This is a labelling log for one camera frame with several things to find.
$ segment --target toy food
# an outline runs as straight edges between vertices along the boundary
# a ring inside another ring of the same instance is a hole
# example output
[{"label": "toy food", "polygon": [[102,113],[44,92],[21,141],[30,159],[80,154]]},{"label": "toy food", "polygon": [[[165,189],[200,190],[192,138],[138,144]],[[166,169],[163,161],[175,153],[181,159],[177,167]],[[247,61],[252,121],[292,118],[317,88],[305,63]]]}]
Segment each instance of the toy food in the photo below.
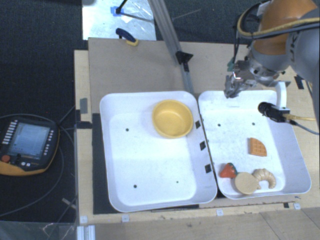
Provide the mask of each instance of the toy food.
[{"label": "toy food", "polygon": [[267,169],[256,169],[252,175],[256,178],[258,182],[258,190],[261,189],[261,186],[259,185],[259,182],[261,181],[268,181],[269,189],[273,189],[277,184],[275,176]]},{"label": "toy food", "polygon": [[238,172],[236,167],[231,162],[228,162],[220,172],[219,176],[221,178],[235,178],[237,174]]},{"label": "toy food", "polygon": [[260,157],[266,157],[267,156],[267,150],[265,145],[256,138],[250,138],[250,151],[249,153],[251,155],[256,155]]},{"label": "toy food", "polygon": [[242,194],[250,195],[257,190],[259,183],[249,172],[239,172],[234,179],[234,185]]}]

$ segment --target wooden table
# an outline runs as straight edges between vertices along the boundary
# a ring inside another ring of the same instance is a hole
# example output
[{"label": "wooden table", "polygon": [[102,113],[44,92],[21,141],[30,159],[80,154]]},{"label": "wooden table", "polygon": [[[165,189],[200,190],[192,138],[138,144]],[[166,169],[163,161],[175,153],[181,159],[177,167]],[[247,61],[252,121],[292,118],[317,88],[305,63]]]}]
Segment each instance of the wooden table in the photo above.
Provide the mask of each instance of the wooden table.
[{"label": "wooden table", "polygon": [[[233,45],[182,42],[181,46],[184,52],[194,54],[189,67],[195,96],[223,90]],[[247,48],[241,46],[237,58],[246,53]],[[80,110],[81,101],[87,101],[81,121],[92,122],[92,113],[99,113],[99,102],[108,93],[184,88],[180,67],[174,65],[162,41],[140,41],[133,47],[121,39],[91,38],[88,51],[74,52],[74,69],[76,109]],[[314,117],[309,92],[297,88],[295,75],[289,68],[281,76],[281,80],[292,82],[287,88],[287,106],[294,115]],[[303,124],[318,131],[315,122]],[[264,239],[317,239],[313,237],[320,235],[319,137],[300,128],[294,131],[312,181],[308,193],[242,200],[219,198],[201,204],[199,209],[132,212],[128,214],[129,222],[122,223],[123,213],[93,214],[92,130],[78,128],[79,223],[96,225],[97,239],[188,240],[213,239],[213,235],[217,239],[256,239],[256,234],[263,234]],[[224,216],[218,216],[221,210]]]}]

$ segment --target white tray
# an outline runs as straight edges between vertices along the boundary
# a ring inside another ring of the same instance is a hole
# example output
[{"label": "white tray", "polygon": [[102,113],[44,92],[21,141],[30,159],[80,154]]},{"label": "white tray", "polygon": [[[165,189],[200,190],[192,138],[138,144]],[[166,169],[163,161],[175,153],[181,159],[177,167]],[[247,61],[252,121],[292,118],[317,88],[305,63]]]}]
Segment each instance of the white tray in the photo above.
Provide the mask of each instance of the white tray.
[{"label": "white tray", "polygon": [[[187,136],[167,139],[154,129],[153,108],[167,99],[191,110],[194,124]],[[201,122],[198,104],[190,93],[108,94],[100,102],[100,115],[109,200],[116,210],[194,205],[215,198],[217,184],[205,134],[202,126],[196,127]]]},{"label": "white tray", "polygon": [[[302,157],[293,128],[277,123],[258,111],[261,102],[276,104],[272,90],[243,91],[236,98],[226,99],[223,91],[203,92],[199,99],[200,114],[208,140],[217,184],[230,199],[245,199],[309,191],[311,179]],[[260,140],[267,156],[249,154],[249,138]],[[261,181],[260,190],[251,195],[238,192],[234,179],[219,177],[226,163],[233,163],[238,172],[253,173],[266,168],[276,178],[276,187],[268,188]]]}]

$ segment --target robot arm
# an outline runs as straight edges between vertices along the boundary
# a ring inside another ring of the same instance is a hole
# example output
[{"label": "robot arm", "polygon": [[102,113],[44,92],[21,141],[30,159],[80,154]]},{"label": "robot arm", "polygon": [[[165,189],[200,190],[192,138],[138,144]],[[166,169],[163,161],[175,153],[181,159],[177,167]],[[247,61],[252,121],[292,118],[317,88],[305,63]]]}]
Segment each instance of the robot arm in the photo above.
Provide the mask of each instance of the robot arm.
[{"label": "robot arm", "polygon": [[[262,15],[258,29],[260,35],[257,38],[252,34],[247,36],[254,39],[248,55],[245,60],[238,60],[233,66],[233,74],[226,77],[225,96],[234,98],[257,83],[275,87],[278,76],[291,66],[298,75],[312,83],[313,106],[319,126],[319,14],[319,8],[311,0],[271,0]],[[316,18],[316,24],[303,24],[309,20],[315,22]],[[297,20],[302,20],[301,25],[294,26]],[[277,31],[278,26],[288,27]],[[270,31],[268,37],[265,33],[272,29],[275,31]]]}]

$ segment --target black hole in tray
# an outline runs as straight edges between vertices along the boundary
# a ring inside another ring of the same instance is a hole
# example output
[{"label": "black hole in tray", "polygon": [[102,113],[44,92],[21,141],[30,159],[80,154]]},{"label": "black hole in tray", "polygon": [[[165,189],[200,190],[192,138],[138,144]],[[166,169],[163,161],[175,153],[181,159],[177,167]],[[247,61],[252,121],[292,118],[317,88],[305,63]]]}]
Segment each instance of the black hole in tray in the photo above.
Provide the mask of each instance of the black hole in tray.
[{"label": "black hole in tray", "polygon": [[207,164],[204,168],[205,168],[205,172],[206,172],[207,174],[212,171],[212,169],[211,169],[211,164]]},{"label": "black hole in tray", "polygon": [[200,149],[201,150],[204,150],[206,148],[206,142],[205,141],[202,141],[201,143],[200,143]]},{"label": "black hole in tray", "polygon": [[195,127],[198,129],[201,126],[200,121],[195,122]]}]

